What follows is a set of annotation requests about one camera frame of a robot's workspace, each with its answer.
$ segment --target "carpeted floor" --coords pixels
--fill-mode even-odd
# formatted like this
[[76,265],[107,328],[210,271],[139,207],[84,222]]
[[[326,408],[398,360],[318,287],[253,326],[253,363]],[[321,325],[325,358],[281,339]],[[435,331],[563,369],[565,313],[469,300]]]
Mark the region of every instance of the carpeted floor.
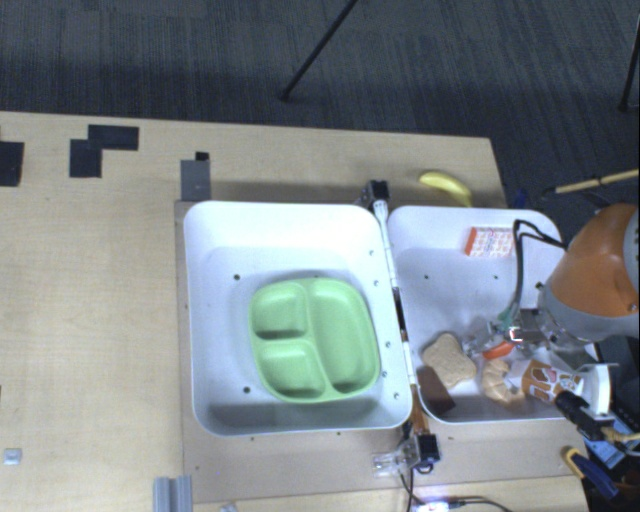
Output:
[[361,0],[280,102],[345,3],[2,0],[0,110],[489,137],[509,201],[566,237],[595,206],[545,188],[638,166],[638,0]]

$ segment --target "green plate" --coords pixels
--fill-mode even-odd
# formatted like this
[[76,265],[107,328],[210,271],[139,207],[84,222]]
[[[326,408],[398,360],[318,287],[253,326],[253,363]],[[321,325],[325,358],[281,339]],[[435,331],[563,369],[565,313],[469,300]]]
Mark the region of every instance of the green plate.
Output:
[[371,387],[380,373],[369,310],[344,281],[265,286],[251,300],[249,327],[262,383],[286,402],[348,398]]

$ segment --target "banana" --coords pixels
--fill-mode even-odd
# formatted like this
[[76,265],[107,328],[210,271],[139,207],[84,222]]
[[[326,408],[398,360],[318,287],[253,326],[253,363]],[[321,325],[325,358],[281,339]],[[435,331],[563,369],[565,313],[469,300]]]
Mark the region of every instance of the banana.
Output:
[[447,192],[457,203],[471,207],[471,191],[460,180],[438,171],[429,171],[420,176],[420,183]]

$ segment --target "toy bread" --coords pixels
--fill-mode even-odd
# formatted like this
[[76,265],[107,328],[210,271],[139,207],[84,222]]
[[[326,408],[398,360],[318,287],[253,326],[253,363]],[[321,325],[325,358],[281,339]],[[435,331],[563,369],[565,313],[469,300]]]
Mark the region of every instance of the toy bread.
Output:
[[473,379],[477,370],[460,347],[455,336],[442,334],[422,352],[422,362],[436,372],[444,387],[451,389],[458,382]]
[[509,365],[502,359],[488,361],[482,369],[482,390],[487,398],[505,407],[516,405],[524,400],[524,392],[519,389],[511,392],[507,388],[504,376],[509,371]]

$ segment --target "wooden stick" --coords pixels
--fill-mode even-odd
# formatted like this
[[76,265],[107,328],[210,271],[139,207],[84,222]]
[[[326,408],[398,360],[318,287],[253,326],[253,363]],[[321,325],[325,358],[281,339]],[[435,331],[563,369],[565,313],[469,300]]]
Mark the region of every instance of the wooden stick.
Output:
[[569,192],[578,192],[579,190],[585,190],[588,188],[599,187],[601,185],[607,185],[609,183],[615,183],[616,181],[630,180],[638,177],[638,169],[632,169],[631,171],[619,172],[617,174],[610,174],[602,178],[593,178],[586,181],[579,181],[577,183],[570,183],[569,185],[561,185],[556,187],[556,194],[567,194]]

